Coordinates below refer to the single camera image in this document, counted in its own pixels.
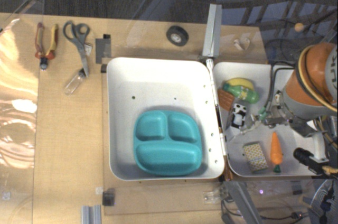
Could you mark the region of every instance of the toy carrot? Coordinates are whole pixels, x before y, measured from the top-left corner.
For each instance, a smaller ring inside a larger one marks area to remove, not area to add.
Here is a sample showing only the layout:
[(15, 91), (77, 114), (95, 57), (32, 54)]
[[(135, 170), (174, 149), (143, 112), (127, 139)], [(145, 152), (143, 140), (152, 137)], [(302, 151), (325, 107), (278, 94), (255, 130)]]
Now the toy carrot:
[(279, 165), (283, 162), (283, 153), (280, 148), (279, 139), (276, 132), (273, 132), (273, 140), (271, 142), (271, 151), (270, 151), (271, 161), (276, 165), (274, 172), (280, 173)]

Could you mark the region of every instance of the table surface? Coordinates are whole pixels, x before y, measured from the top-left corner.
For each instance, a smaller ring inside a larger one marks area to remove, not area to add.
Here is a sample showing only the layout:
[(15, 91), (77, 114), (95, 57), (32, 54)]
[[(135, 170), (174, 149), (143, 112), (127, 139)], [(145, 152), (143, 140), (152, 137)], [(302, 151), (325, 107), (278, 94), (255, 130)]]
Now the table surface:
[[(59, 43), (56, 57), (46, 71), (40, 71), (36, 119), (36, 143), (33, 189), (33, 223), (79, 223), (81, 206), (101, 204), (100, 189), (104, 186), (104, 154), (102, 128), (102, 74), (101, 65), (95, 63), (95, 47), (88, 59), (90, 76), (71, 96), (63, 87), (81, 69), (76, 47), (62, 34), (68, 20), (86, 23), (91, 28), (87, 42), (95, 45), (96, 38), (111, 35), (112, 55), (140, 55), (168, 59), (191, 59), (200, 54), (204, 41), (205, 24), (175, 24), (184, 27), (190, 39), (178, 48), (168, 42), (166, 30), (173, 25), (167, 22), (109, 20), (103, 18), (43, 16), (45, 26), (43, 42), (50, 42), (50, 29), (59, 25)], [(259, 31), (246, 28), (246, 35), (256, 40), (242, 53), (233, 47), (240, 38), (240, 27), (223, 26), (221, 42), (222, 59), (264, 63), (265, 51)], [(25, 63), (38, 69), (34, 57), (35, 29), (20, 32), (28, 44)], [(151, 49), (140, 52), (137, 48)], [(142, 213), (105, 216), (102, 223), (221, 223), (220, 210), (173, 213)]]

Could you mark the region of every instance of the teal divided plate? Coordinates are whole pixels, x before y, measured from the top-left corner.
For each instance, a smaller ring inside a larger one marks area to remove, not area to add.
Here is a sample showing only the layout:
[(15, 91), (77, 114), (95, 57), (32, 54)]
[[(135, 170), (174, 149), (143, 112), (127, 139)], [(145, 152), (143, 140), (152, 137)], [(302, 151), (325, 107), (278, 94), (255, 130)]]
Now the teal divided plate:
[(202, 163), (199, 128), (189, 115), (167, 110), (142, 113), (134, 128), (134, 157), (140, 169), (159, 176), (184, 176)]

